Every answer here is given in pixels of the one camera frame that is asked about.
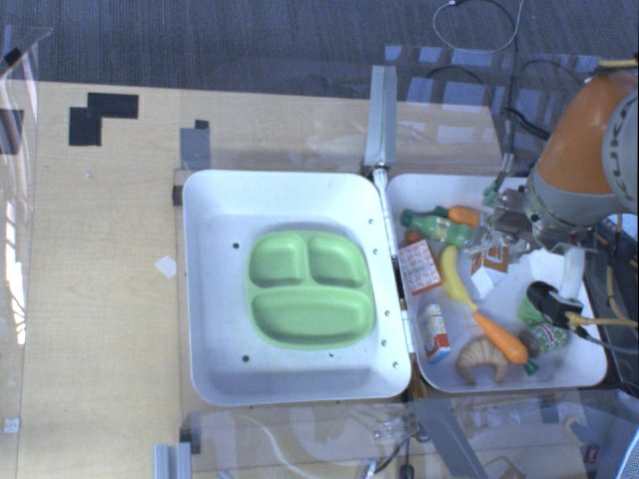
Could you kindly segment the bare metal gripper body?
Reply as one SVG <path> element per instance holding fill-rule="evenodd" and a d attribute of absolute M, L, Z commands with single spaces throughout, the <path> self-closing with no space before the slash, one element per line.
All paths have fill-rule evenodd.
<path fill-rule="evenodd" d="M 506 189 L 495 201 L 492 224 L 509 245 L 541 248 L 533 234 L 533 226 L 525 213 L 526 188 Z"/>

